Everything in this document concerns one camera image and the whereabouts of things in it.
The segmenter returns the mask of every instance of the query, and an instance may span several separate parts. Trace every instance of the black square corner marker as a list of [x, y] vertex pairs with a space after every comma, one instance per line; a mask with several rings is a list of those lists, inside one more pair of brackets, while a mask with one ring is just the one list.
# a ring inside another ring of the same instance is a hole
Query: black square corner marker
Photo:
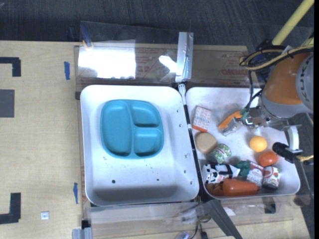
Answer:
[[14, 117], [14, 90], [0, 90], [0, 118]]

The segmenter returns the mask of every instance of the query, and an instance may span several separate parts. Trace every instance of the red tomato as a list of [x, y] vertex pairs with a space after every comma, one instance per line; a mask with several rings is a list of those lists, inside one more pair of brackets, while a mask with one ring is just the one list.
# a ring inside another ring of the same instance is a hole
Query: red tomato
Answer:
[[260, 164], [263, 167], [270, 166], [275, 164], [278, 161], [278, 156], [273, 151], [265, 151], [262, 154], [260, 154], [258, 158], [258, 164]]

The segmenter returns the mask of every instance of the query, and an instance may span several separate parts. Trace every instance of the soda can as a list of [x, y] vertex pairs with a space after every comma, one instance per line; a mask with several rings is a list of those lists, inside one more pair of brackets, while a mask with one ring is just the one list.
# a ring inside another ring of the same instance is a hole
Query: soda can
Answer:
[[279, 186], [279, 180], [281, 176], [281, 170], [274, 166], [267, 166], [264, 168], [263, 188], [269, 190], [277, 190]]
[[230, 148], [226, 144], [220, 143], [207, 155], [206, 159], [212, 163], [221, 164], [230, 156]]

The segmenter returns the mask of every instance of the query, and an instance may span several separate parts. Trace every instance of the wooden tabletop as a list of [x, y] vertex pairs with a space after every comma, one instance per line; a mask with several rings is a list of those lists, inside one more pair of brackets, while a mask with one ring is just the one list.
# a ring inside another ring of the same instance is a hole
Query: wooden tabletop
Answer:
[[[73, 229], [81, 227], [84, 189], [74, 54], [78, 45], [0, 41], [0, 57], [21, 60], [20, 77], [12, 76], [11, 64], [0, 64], [0, 89], [14, 90], [14, 117], [0, 118], [0, 213], [10, 212], [11, 193], [21, 193], [21, 217], [18, 223], [0, 225], [0, 238], [67, 239], [72, 238]], [[65, 74], [68, 64], [69, 79]], [[283, 214], [282, 221], [239, 225], [237, 229], [243, 238], [250, 239], [310, 238], [300, 208], [287, 206], [287, 218]], [[49, 213], [48, 219], [41, 219], [41, 213], [47, 214], [44, 212]], [[205, 230], [210, 238], [224, 236], [220, 228], [208, 227]], [[129, 238], [174, 239], [178, 234]], [[94, 238], [110, 237], [96, 233]]]

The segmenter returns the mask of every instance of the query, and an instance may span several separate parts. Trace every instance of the blue divided plate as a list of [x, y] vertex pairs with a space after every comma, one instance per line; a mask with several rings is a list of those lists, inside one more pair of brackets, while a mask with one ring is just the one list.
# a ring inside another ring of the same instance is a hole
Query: blue divided plate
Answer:
[[153, 157], [164, 144], [160, 113], [145, 101], [106, 102], [101, 111], [100, 131], [105, 151], [117, 158]]

